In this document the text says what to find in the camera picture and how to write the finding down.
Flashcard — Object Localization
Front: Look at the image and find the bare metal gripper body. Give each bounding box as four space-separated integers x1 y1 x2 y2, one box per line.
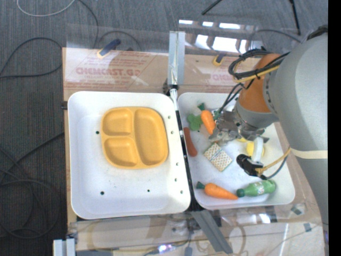
214 109 270 143

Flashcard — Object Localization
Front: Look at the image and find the orange carrot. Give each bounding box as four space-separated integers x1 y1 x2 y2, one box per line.
197 102 216 136
196 181 239 201

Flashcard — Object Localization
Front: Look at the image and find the patterned square biscuit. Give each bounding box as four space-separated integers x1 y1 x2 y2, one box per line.
202 142 233 173

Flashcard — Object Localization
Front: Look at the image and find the green broccoli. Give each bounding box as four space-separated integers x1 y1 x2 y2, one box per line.
186 113 204 132

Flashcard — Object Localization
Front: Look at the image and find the red sausage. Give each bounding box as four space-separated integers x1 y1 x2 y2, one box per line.
183 126 198 158

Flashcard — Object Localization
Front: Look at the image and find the yellow banana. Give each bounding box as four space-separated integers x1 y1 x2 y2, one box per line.
237 137 265 157

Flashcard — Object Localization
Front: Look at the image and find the white plastic tray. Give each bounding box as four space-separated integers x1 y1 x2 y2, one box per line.
67 90 192 220
176 92 296 211

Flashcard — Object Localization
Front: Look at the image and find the green plastic bottle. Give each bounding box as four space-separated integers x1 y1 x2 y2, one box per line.
236 179 277 198

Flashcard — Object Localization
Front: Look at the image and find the orange divided plate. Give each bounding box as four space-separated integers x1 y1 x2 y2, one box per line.
100 106 170 170

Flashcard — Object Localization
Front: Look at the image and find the brown cardboard board red print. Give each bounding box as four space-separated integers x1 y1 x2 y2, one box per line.
61 46 324 236

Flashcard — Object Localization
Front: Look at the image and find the black cylinder on white bracket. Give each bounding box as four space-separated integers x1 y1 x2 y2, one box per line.
236 137 270 177

